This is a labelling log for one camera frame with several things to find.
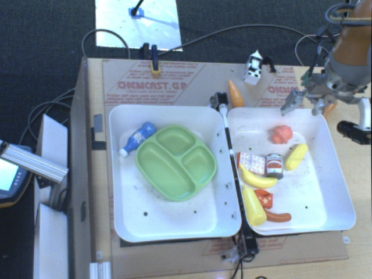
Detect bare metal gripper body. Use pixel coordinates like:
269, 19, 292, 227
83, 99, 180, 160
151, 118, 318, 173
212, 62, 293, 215
302, 73, 368, 105

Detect orange carrot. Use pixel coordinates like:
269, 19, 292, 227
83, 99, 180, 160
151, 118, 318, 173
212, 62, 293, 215
323, 102, 338, 119
227, 80, 245, 108

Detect coral red toy food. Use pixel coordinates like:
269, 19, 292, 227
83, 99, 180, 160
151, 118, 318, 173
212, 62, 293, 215
271, 125, 294, 145

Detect white and black cow carton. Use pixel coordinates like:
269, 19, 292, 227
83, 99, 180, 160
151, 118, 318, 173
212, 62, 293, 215
243, 49, 264, 86

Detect red and white can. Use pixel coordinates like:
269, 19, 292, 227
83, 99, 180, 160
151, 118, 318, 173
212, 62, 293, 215
264, 153, 284, 180

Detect red and white packet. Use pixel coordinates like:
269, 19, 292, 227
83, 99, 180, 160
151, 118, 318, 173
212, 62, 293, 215
236, 151, 267, 176

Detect thin black and white rod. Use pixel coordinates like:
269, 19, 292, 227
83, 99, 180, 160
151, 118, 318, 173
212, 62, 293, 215
220, 103, 254, 244

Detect white plastic tray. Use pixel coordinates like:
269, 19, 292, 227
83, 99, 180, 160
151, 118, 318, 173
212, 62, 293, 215
109, 103, 243, 243
226, 106, 357, 237

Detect yellow banana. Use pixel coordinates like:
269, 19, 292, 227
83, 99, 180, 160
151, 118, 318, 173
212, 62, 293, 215
238, 163, 278, 189

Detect red packet with yellow star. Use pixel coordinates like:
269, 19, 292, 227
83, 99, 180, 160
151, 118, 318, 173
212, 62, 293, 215
253, 188, 274, 210

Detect yellow squeeze bottle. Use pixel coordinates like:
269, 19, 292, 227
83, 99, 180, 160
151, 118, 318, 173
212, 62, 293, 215
241, 184, 267, 227

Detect orange-red sausage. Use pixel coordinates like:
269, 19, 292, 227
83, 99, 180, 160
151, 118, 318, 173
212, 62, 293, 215
263, 208, 292, 223

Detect brown cardboard board red print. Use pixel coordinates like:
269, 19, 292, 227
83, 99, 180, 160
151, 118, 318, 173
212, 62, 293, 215
101, 58, 349, 276

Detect green divided plate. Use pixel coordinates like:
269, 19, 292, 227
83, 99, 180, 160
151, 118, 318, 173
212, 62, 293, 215
134, 124, 219, 202

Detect blue bottle with white cap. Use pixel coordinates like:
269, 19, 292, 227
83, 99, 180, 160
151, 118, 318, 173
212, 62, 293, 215
118, 121, 158, 159

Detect black cylinder on white bracket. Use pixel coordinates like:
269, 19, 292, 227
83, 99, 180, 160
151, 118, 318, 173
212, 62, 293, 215
337, 97, 372, 145

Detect black block with thin wires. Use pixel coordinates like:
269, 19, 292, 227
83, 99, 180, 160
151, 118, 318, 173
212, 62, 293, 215
210, 92, 229, 109
237, 233, 260, 257

